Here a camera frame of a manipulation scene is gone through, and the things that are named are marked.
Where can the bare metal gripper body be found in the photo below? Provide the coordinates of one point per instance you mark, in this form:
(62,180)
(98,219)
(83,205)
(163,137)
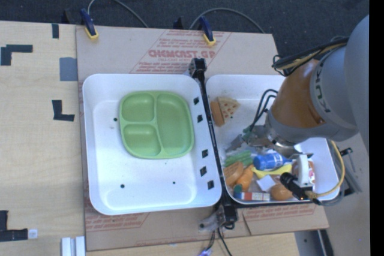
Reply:
(261,137)

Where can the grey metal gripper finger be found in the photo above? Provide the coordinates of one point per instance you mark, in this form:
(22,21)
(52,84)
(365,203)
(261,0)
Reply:
(234,144)

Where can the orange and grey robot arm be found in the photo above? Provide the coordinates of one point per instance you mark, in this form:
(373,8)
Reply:
(330,93)

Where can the green beans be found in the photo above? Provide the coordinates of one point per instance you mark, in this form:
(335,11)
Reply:
(238,158)

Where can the blue bottle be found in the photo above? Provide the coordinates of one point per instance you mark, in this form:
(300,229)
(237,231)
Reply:
(268,161)

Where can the thin black rod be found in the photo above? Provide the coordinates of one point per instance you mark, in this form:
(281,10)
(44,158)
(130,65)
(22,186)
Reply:
(211,129)

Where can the brown bread slice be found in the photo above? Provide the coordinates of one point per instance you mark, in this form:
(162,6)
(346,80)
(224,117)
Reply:
(233,173)

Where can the orange round biscuit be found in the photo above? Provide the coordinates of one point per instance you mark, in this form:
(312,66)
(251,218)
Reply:
(216,114)

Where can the yellow banana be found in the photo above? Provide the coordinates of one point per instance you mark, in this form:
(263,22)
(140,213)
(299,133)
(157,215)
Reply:
(264,173)

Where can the orange carrot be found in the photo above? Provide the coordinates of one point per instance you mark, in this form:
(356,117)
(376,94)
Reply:
(246,178)

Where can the yellow pizza slice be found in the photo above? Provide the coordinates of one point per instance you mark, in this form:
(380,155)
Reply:
(229,106)

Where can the white cube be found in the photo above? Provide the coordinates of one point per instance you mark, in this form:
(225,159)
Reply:
(266,183)

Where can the white plastic tray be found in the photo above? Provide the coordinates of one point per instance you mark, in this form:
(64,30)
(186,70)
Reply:
(144,183)
(249,90)

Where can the red white blue carton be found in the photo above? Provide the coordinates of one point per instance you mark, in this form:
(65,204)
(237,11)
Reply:
(252,196)

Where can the orange bread roll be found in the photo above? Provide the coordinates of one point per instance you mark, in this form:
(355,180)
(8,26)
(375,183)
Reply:
(280,192)

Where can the white and red packet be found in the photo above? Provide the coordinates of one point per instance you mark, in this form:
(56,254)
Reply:
(311,172)

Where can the green divided plate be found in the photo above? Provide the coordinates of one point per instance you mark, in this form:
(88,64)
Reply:
(171,126)

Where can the brown cardboard board red print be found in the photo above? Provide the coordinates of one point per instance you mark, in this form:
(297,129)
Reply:
(126,51)

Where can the black cylinder on white bracket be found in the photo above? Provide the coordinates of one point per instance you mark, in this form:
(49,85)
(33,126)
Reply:
(295,186)

